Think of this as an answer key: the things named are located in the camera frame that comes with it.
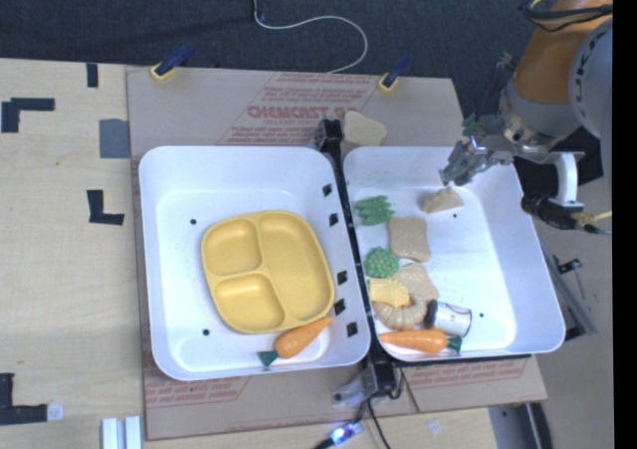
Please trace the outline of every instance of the yellow divided plate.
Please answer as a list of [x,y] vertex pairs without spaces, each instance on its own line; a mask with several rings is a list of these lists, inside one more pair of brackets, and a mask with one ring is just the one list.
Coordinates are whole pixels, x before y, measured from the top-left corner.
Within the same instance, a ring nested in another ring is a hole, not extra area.
[[213,224],[201,241],[201,256],[217,311],[240,333],[308,324],[333,303],[319,240],[292,212],[266,210]]

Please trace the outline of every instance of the white tray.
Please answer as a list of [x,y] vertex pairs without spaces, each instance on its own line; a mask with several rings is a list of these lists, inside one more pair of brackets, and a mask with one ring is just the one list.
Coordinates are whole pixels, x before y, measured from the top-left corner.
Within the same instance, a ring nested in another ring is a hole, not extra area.
[[[195,380],[349,365],[364,358],[369,326],[326,157],[291,146],[163,146],[142,158],[139,180],[150,339],[163,372]],[[223,323],[200,255],[211,224],[260,210],[288,210],[308,221],[329,264],[338,305],[338,313],[328,312],[333,320],[318,339],[268,368],[257,352],[273,349],[278,334],[245,335]],[[330,225],[332,214],[338,222]]]
[[[453,188],[465,206],[433,214],[418,201],[444,185],[439,169],[447,147],[361,147],[345,158],[348,196],[386,195],[395,215],[427,223],[431,258],[424,265],[440,301],[469,308],[473,321],[459,355],[425,354],[381,343],[404,361],[479,358],[553,351],[564,338],[563,317],[514,167],[496,166]],[[374,247],[389,249],[386,224],[363,226],[354,211],[361,259]],[[401,264],[410,263],[401,260]],[[379,333],[388,331],[375,321]]]

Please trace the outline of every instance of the tin can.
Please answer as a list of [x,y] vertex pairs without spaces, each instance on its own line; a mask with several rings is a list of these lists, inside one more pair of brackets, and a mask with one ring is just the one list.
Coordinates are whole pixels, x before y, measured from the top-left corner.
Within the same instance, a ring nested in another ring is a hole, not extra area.
[[464,337],[471,328],[471,320],[470,309],[433,300],[427,304],[424,324],[425,329],[436,328],[450,336]]

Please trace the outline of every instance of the orange carrot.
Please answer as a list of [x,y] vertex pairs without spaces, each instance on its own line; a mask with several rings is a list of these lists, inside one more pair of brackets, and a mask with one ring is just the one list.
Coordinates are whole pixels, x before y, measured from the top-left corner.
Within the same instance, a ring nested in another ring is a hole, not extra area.
[[277,357],[294,357],[315,340],[330,322],[331,317],[322,317],[304,326],[285,331],[277,337],[274,351],[259,352],[261,362],[270,365]]
[[459,337],[447,337],[438,329],[414,329],[412,331],[397,331],[378,336],[383,342],[390,342],[406,348],[418,349],[427,353],[438,353],[447,346],[460,352],[462,340]]

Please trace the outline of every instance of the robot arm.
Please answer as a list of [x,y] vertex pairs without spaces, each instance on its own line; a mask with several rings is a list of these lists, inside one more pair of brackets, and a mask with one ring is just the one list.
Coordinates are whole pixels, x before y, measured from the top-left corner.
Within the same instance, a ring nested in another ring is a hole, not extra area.
[[554,164],[557,194],[526,197],[522,207],[552,226],[573,229],[578,227],[573,214],[583,210],[576,201],[576,160],[583,153],[554,149],[583,125],[600,139],[610,188],[612,0],[556,0],[545,12],[535,9],[541,1],[523,3],[536,29],[520,62],[511,67],[497,112],[472,114],[464,121],[467,139],[456,143],[440,175],[445,184],[463,185],[476,173],[511,163],[516,156]]

